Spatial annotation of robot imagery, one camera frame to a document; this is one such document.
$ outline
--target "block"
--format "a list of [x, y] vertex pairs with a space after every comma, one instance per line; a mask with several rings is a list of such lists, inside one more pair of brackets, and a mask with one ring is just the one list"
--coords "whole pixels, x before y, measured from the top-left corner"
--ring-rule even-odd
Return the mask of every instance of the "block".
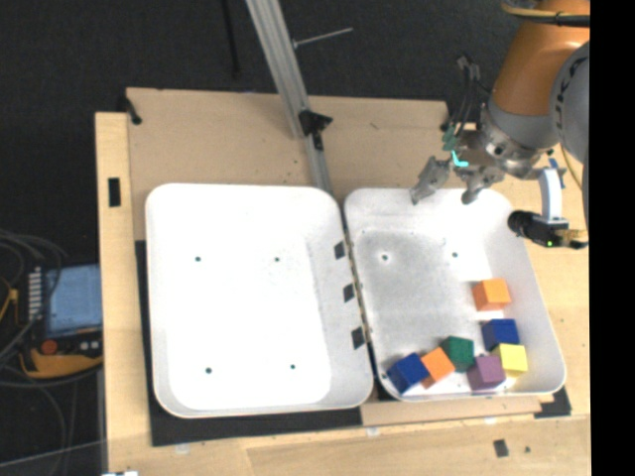
[[500, 357], [491, 354], [476, 356], [466, 376], [469, 387], [475, 392], [496, 388], [507, 379]]
[[472, 288], [476, 310], [500, 310], [511, 302], [505, 279], [487, 279]]
[[425, 356], [422, 356], [421, 361], [430, 374], [422, 381], [425, 388], [429, 388], [455, 370], [454, 364], [441, 347], [437, 347]]
[[445, 351], [456, 372], [464, 373], [474, 364], [474, 341], [469, 338], [451, 335], [441, 343], [441, 349]]
[[386, 372], [399, 393], [407, 392], [410, 388], [426, 379], [430, 373], [422, 363], [418, 354], [412, 353], [394, 363]]
[[481, 326], [483, 344], [490, 351], [498, 344], [520, 344], [514, 319], [491, 319]]
[[517, 378], [527, 372], [527, 351], [521, 344], [498, 344], [492, 351], [500, 358], [505, 376]]

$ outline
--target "green block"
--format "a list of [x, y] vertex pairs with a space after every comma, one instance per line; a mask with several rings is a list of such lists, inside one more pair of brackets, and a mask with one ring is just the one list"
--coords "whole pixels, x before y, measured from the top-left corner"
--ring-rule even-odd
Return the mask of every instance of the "green block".
[[474, 365], [474, 342], [472, 340], [451, 335], [441, 343], [441, 348], [456, 367], [456, 372], [465, 372]]

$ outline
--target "black mat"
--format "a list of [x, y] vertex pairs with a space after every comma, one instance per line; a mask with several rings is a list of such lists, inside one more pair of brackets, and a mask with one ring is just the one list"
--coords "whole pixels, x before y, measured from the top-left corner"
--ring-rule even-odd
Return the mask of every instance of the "black mat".
[[148, 403], [152, 443], [154, 446], [197, 442], [227, 437], [274, 435], [280, 433], [328, 430], [361, 425], [359, 408], [285, 415], [234, 416], [220, 418], [184, 419], [168, 413], [157, 401], [152, 386], [152, 360], [150, 351], [150, 324], [148, 318], [148, 289], [146, 242], [135, 242], [137, 272], [139, 277], [139, 301], [143, 329], [143, 346], [146, 360]]

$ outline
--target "white tray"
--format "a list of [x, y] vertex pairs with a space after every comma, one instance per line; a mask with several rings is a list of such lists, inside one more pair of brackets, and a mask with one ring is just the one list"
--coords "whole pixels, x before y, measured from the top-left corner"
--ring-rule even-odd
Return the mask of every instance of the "white tray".
[[307, 412], [368, 398], [372, 369], [331, 196], [166, 184], [148, 196], [146, 230], [154, 389], [168, 412]]
[[[493, 190], [463, 205], [461, 189], [442, 189], [413, 205], [405, 189], [365, 188], [344, 212], [380, 381], [399, 400], [473, 394], [465, 374], [400, 396], [386, 371], [412, 352], [435, 349], [449, 335], [470, 338], [484, 354], [480, 322], [516, 320], [529, 370], [490, 395], [548, 394], [565, 382], [566, 368], [536, 282], [525, 241], [507, 227], [510, 203]], [[471, 287], [502, 277], [512, 302], [502, 312], [477, 312]]]

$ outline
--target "orange block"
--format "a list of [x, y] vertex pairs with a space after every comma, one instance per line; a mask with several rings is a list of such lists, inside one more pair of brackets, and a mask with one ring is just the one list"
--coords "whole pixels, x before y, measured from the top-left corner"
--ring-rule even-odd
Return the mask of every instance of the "orange block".
[[500, 310], [511, 302], [505, 279], [487, 279], [472, 288], [476, 310]]
[[445, 354], [445, 351], [438, 347], [430, 351], [427, 355], [421, 357], [424, 366], [430, 372], [430, 376], [422, 381], [425, 388], [429, 388], [437, 381], [454, 372], [455, 367], [451, 360]]

